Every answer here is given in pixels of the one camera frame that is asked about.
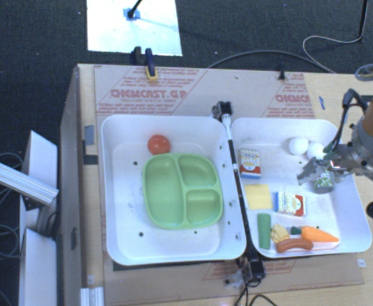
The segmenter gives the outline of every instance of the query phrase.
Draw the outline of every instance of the blue mark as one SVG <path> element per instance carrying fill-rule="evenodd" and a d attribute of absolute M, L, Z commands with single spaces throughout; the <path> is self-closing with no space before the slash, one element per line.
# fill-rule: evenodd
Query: blue mark
<path fill-rule="evenodd" d="M 324 99 L 321 96 L 319 97 L 319 103 L 321 103 L 322 110 L 325 110 Z"/>
<path fill-rule="evenodd" d="M 124 8 L 123 10 L 123 14 L 124 14 L 124 17 L 127 18 L 127 20 L 137 20 L 137 19 L 141 19 L 141 14 L 140 14 L 140 11 L 139 10 L 135 10 L 134 12 L 134 17 L 133 18 L 129 18 L 128 17 L 128 12 L 131 10 L 132 8 Z"/>

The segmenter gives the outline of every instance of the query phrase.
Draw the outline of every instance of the carrot top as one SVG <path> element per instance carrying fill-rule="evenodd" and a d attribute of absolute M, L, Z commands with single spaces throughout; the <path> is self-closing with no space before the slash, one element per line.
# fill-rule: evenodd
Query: carrot top
<path fill-rule="evenodd" d="M 302 227 L 302 238 L 311 242 L 338 242 L 339 239 L 320 229 L 304 226 Z"/>

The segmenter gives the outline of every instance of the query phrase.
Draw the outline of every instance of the yellow block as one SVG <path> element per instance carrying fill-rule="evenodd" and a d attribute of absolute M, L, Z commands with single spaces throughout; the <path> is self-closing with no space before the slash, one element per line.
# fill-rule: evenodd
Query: yellow block
<path fill-rule="evenodd" d="M 245 185 L 245 197 L 251 210 L 264 210 L 273 208 L 268 185 Z"/>

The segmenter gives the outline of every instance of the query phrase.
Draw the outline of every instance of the white tray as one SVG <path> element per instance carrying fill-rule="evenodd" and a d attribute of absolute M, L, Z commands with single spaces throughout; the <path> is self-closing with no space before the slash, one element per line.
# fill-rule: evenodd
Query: white tray
<path fill-rule="evenodd" d="M 252 148 L 260 152 L 261 178 L 242 178 L 242 187 L 247 184 L 267 184 L 273 196 L 278 191 L 284 191 L 306 197 L 307 215 L 304 217 L 277 214 L 272 210 L 250 210 L 246 204 L 252 240 L 262 255 L 268 258 L 290 258 L 363 252 L 370 247 L 372 234 L 352 176 L 335 184 L 334 190 L 328 194 L 316 194 L 312 190 L 312 183 L 299 186 L 296 179 L 307 164 L 308 157 L 306 154 L 292 155 L 288 150 L 289 140 L 302 136 L 326 146 L 337 132 L 333 124 L 317 119 L 240 118 L 233 122 L 231 131 L 236 155 L 241 148 Z M 257 214 L 262 212 L 271 215 L 272 225 L 278 223 L 287 228 L 319 226 L 340 241 L 315 243 L 311 251 L 293 249 L 277 253 L 273 242 L 269 250 L 260 249 Z"/>
<path fill-rule="evenodd" d="M 171 152 L 211 160 L 223 192 L 220 220 L 199 229 L 163 229 L 149 218 L 142 194 L 142 168 L 152 156 L 147 142 L 165 135 Z M 101 185 L 106 201 L 106 245 L 123 265 L 236 259 L 246 239 L 223 125 L 210 117 L 113 115 L 100 129 Z"/>

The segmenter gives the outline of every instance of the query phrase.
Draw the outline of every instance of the dark floor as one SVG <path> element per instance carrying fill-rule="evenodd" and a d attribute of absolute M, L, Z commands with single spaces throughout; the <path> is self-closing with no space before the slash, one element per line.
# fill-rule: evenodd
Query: dark floor
<path fill-rule="evenodd" d="M 313 34 L 337 40 L 358 36 L 363 0 L 176 0 L 183 57 L 156 57 L 161 66 L 205 68 L 248 50 L 283 50 L 305 57 Z M 59 143 L 59 124 L 77 63 L 129 64 L 126 54 L 87 51 L 86 0 L 0 0 L 0 153 L 24 156 L 29 131 Z M 363 41 L 308 43 L 309 52 L 338 73 L 373 62 L 373 0 Z M 321 72 L 300 59 L 256 54 L 223 68 Z M 17 226 L 18 199 L 8 198 L 0 223 Z M 11 249 L 8 237 L 0 244 Z M 0 261 L 0 288 L 18 300 L 18 260 Z M 0 305 L 5 305 L 0 297 Z"/>

